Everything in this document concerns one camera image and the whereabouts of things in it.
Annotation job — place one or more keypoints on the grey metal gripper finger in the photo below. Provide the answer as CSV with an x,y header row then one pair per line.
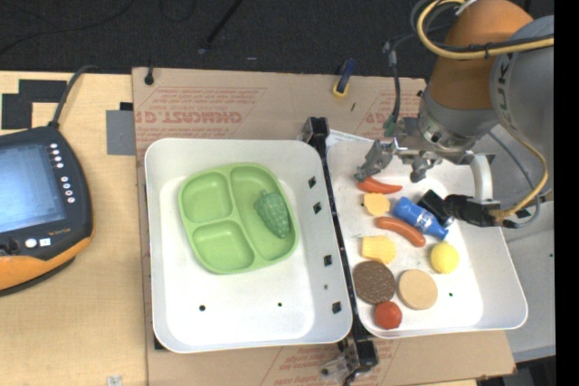
x,y
420,169
373,160

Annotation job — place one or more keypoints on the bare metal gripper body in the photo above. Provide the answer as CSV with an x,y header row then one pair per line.
x,y
436,147

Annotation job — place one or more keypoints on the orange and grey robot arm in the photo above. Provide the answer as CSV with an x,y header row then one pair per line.
x,y
475,54

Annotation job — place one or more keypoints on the orange carrot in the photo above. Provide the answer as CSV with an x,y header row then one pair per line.
x,y
377,185

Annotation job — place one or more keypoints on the yellow ridged biscuit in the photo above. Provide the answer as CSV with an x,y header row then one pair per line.
x,y
376,204

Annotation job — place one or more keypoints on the blue bottle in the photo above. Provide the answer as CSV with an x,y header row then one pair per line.
x,y
409,212

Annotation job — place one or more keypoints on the orange-brown sausage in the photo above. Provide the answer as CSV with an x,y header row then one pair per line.
x,y
400,229

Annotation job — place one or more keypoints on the thin black and white rod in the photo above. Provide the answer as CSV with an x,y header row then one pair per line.
x,y
337,217

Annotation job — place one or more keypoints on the yellow cheese wedge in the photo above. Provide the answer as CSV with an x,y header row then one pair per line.
x,y
377,248

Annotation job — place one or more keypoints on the yellow lemon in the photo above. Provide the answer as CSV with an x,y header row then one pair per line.
x,y
444,257

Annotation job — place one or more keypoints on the green grapes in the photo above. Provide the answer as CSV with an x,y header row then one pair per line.
x,y
273,212

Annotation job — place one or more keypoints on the tan round biscuit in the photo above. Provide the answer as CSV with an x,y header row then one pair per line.
x,y
417,289

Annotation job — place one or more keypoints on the dark brown round biscuit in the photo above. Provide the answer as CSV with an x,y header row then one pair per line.
x,y
373,282

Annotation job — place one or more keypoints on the white plastic tray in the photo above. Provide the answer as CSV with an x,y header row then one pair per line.
x,y
244,312
475,285

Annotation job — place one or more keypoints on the brown cardboard board, red print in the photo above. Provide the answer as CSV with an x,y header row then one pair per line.
x,y
253,108

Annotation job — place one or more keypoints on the red tomato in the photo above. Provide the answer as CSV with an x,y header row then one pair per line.
x,y
387,315

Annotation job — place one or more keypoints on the green divided plate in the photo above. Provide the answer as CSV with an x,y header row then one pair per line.
x,y
217,239

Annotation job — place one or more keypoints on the black cylinder on white bracket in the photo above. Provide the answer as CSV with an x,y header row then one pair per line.
x,y
470,209

